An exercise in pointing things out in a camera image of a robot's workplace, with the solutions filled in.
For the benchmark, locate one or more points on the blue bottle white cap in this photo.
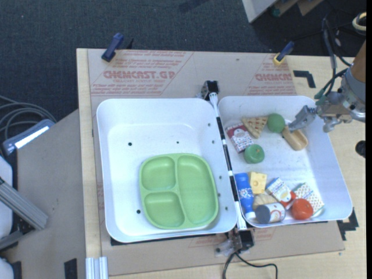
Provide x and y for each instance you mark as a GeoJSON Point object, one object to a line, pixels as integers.
{"type": "Point", "coordinates": [243, 190]}

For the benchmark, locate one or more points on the small can grey lid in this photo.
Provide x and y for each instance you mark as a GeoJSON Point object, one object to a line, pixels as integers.
{"type": "Point", "coordinates": [271, 213]}

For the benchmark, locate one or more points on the beige bread bun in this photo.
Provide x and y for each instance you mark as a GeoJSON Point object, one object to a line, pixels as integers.
{"type": "Point", "coordinates": [296, 139]}

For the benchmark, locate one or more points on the white plastic tray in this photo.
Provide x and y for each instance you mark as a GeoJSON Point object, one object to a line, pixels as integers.
{"type": "Point", "coordinates": [284, 164]}
{"type": "Point", "coordinates": [157, 121]}

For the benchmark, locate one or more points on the white and orange carton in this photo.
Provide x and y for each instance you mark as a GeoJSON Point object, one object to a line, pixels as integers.
{"type": "Point", "coordinates": [278, 189]}

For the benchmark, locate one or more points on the yellow pizza slice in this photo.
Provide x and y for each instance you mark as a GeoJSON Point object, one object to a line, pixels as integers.
{"type": "Point", "coordinates": [255, 124]}

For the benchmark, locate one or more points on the thin black and white rod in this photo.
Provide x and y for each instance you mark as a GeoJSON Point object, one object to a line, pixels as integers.
{"type": "Point", "coordinates": [225, 147]}

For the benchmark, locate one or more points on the yellow cheese wedge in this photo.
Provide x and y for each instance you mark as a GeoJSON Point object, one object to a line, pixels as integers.
{"type": "Point", "coordinates": [257, 182]}

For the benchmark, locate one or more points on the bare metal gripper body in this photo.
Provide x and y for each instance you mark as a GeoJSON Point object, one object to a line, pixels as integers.
{"type": "Point", "coordinates": [338, 109]}

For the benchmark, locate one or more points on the beige croissant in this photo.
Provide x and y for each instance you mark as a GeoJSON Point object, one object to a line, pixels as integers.
{"type": "Point", "coordinates": [262, 200]}

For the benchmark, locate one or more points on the orange tomato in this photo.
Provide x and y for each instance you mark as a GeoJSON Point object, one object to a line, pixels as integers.
{"type": "Point", "coordinates": [302, 209]}

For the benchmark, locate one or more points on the white carton orange pattern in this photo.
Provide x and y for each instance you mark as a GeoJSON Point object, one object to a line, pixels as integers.
{"type": "Point", "coordinates": [310, 196]}

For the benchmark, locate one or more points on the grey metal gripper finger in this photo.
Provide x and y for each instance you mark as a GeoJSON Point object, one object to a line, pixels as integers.
{"type": "Point", "coordinates": [303, 117]}
{"type": "Point", "coordinates": [329, 123]}

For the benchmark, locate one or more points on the brown cardboard board red print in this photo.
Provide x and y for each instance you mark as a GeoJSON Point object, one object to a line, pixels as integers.
{"type": "Point", "coordinates": [174, 68]}

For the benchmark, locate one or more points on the red and white packet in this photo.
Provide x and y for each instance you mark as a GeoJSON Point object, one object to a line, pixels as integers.
{"type": "Point", "coordinates": [239, 137]}

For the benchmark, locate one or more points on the green divided plate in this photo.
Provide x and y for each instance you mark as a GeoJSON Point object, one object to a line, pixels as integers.
{"type": "Point", "coordinates": [194, 185]}

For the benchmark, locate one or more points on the green apple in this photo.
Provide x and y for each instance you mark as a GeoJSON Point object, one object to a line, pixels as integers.
{"type": "Point", "coordinates": [254, 154]}

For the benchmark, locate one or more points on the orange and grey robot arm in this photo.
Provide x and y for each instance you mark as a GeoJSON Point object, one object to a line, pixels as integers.
{"type": "Point", "coordinates": [356, 81]}

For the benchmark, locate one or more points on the green ball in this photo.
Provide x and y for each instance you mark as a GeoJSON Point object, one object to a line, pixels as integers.
{"type": "Point", "coordinates": [275, 123]}

